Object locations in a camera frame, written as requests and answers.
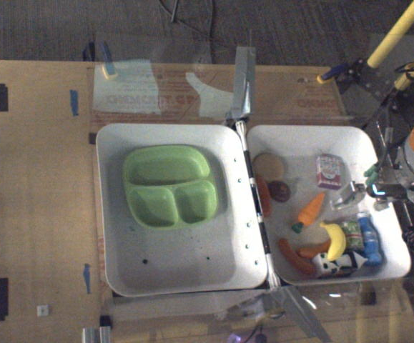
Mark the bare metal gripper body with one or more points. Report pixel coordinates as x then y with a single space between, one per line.
389 191

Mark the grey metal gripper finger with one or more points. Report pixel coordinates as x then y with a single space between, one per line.
353 189
341 203

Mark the pink and white carton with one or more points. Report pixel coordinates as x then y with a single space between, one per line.
329 172

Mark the orange carrot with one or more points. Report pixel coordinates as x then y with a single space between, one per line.
312 210

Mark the green and white packet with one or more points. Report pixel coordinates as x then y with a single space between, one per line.
353 235

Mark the yellow banana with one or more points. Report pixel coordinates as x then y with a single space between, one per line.
337 241

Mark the blue bottle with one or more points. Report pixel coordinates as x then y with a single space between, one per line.
370 243

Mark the orange sausage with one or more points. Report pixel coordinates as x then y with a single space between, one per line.
294 257
312 251

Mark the brown doughnut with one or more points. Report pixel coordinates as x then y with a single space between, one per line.
280 191

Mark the black and white carton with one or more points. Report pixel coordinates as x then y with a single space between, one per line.
335 266

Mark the white plastic tray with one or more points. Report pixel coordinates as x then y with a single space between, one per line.
178 259
299 145

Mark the red-brown sausage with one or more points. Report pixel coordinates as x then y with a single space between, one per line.
264 197

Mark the tan round biscuit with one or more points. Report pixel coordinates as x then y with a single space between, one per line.
268 165

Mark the brown cardboard board red print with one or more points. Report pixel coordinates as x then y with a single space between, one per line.
281 95

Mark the green divided plate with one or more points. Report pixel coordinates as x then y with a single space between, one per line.
167 166

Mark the small white square block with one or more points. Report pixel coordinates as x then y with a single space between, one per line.
42 310

